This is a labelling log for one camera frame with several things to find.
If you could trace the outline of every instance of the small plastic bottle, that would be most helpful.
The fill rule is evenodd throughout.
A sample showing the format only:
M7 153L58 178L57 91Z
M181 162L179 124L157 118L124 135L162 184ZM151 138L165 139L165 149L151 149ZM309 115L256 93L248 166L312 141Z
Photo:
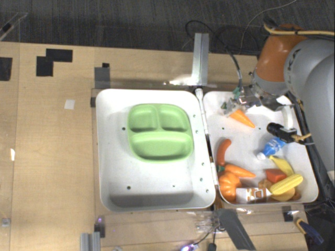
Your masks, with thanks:
M280 138L275 137L266 143L264 150L257 154L257 158L259 160L264 160L267 156L274 155L285 145L286 142L282 141Z

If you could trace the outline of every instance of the white tray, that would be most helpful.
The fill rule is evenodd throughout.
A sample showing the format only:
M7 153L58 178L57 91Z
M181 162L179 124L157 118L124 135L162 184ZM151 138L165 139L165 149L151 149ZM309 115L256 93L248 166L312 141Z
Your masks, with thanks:
M232 97L232 92L208 92L204 96L204 107L208 123L210 135L210 143L216 160L216 153L219 144L224 139L230 139L232 144L226 151L225 160L243 167L256 174L253 179L241 179L242 184L246 187L257 187L258 182L266 178L264 170L267 168L276 168L275 164L266 159L260 161L256 158L258 152L262 151L268 140L273 138L266 131L266 126L270 122L283 124L283 115L279 112L273 112L263 106L252 107L248 109L246 115L256 125L256 128L248 127L232 118L225 117L223 110L220 109L224 101L228 101ZM280 102L290 104L286 97L280 97ZM294 110L292 110L294 127L299 128ZM295 173L301 174L304 181L298 186L301 193L299 203L308 203L316 200L318 196L318 186L314 176L314 172L307 154L307 150L303 145L291 143L284 146L276 156L286 159L292 166Z
M127 118L138 104L173 104L187 114L194 151L182 161L143 162L128 143ZM215 199L197 98L185 91L106 89L96 98L100 197L111 211L193 209Z

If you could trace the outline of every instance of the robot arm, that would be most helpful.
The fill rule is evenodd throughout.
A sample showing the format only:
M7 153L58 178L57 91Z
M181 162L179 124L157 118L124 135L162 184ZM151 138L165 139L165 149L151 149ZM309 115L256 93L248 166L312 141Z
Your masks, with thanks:
M280 110L290 91L304 103L309 131L327 171L334 171L334 42L270 36L239 103Z

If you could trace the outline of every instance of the orange carrot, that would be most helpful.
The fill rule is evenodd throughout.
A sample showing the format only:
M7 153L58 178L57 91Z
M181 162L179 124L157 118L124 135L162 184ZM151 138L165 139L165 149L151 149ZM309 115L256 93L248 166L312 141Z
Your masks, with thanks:
M216 154L216 163L220 166L224 166L225 165L225 153L227 148L231 145L231 140L230 139L226 139L224 141L222 141L222 143L219 146L218 152Z
M240 109L233 112L229 117L234 118L235 120L246 124L247 126L251 128L255 128L256 126L253 124L253 122L250 121L250 119L244 114L243 111Z
M254 178L256 175L242 167L239 167L237 165L231 165L227 164L225 165L225 172L232 172L236 176L241 178Z

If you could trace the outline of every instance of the green plate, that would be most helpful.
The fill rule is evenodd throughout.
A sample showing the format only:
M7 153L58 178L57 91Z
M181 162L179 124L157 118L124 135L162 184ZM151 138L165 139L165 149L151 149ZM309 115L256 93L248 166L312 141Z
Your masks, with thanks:
M186 112L170 104L139 104L128 115L128 140L141 161L172 162L189 157L194 148Z

